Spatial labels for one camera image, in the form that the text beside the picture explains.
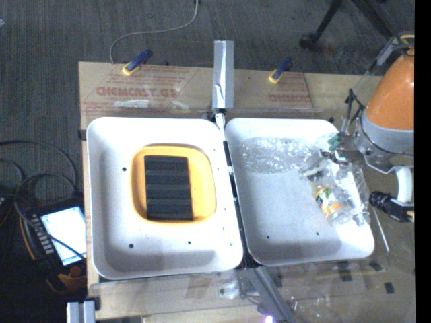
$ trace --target black object inside yellow container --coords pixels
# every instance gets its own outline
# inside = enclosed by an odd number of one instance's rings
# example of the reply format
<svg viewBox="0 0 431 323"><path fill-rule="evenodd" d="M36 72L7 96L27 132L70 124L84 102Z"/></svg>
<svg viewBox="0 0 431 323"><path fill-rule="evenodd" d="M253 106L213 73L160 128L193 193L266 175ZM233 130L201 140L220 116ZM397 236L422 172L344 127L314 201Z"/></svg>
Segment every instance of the black object inside yellow container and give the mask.
<svg viewBox="0 0 431 323"><path fill-rule="evenodd" d="M152 145L132 161L135 210L154 223L196 223L216 210L216 190L208 157L182 145Z"/></svg>

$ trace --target illuminated screen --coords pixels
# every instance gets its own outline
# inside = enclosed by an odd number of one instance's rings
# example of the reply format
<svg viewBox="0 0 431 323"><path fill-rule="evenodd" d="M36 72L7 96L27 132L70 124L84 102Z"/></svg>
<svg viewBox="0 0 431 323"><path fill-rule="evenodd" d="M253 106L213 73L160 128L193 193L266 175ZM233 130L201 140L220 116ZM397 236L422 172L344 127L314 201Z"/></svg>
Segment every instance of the illuminated screen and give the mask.
<svg viewBox="0 0 431 323"><path fill-rule="evenodd" d="M76 206L62 211L42 215L42 223L52 237L70 246L81 255L86 254L86 221L81 209ZM81 258L66 246L53 240L55 250L63 265L77 262Z"/></svg>

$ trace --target gray carpet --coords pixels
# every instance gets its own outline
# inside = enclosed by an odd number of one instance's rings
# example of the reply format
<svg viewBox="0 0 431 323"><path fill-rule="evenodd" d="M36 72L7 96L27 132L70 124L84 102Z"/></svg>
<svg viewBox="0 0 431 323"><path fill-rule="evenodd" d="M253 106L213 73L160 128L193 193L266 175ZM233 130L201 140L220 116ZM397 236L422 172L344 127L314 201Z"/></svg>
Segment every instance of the gray carpet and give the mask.
<svg viewBox="0 0 431 323"><path fill-rule="evenodd" d="M212 67L214 40L233 40L237 69L274 69L290 55L291 71L363 74L387 39L351 1L345 1L315 49L299 47L301 35L316 30L330 2L199 0L197 16L187 27L124 38L112 55L123 63L149 48L151 64ZM394 33L414 30L415 0L372 3ZM75 164L75 186L81 190L78 62L110 62L118 37L181 26L194 10L194 0L0 0L5 20L0 27L0 141L31 140L62 149ZM2 145L0 159L0 184L9 188L20 183L14 164L25 178L47 172L72 177L64 157L43 145ZM54 176L32 189L38 203L71 190ZM13 224L11 217L6 225ZM6 225L2 236L12 233ZM32 276L18 231L11 245L2 263L8 276L0 279L0 320L61 322L64 301ZM23 287L30 292L23 293Z"/></svg>

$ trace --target white tray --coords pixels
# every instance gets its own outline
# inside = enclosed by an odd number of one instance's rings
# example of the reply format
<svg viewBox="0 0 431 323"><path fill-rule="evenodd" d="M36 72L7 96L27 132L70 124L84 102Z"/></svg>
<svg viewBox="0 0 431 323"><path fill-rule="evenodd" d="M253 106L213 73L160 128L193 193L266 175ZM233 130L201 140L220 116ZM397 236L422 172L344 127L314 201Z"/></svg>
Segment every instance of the white tray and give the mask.
<svg viewBox="0 0 431 323"><path fill-rule="evenodd" d="M262 173L243 166L243 143L253 137L304 139L313 144L337 129L324 120L235 118L226 125L248 250L265 266L369 256L369 225L354 221L331 227L297 170Z"/></svg>
<svg viewBox="0 0 431 323"><path fill-rule="evenodd" d="M146 145L167 143L192 145L208 157L217 201L208 220L154 224L134 210L131 160ZM92 254L103 277L116 280L214 272L239 265L242 243L222 136L214 124L193 119L104 117L89 125L87 144Z"/></svg>

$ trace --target white pipe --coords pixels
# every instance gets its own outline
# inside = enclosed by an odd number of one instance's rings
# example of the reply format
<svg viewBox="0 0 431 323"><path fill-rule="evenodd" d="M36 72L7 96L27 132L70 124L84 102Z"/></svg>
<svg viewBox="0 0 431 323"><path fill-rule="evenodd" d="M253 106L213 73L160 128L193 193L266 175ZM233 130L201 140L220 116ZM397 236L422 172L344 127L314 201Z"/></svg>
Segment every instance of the white pipe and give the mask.
<svg viewBox="0 0 431 323"><path fill-rule="evenodd" d="M410 168L401 166L395 170L398 178L398 196L400 202L411 202L413 195L413 176Z"/></svg>

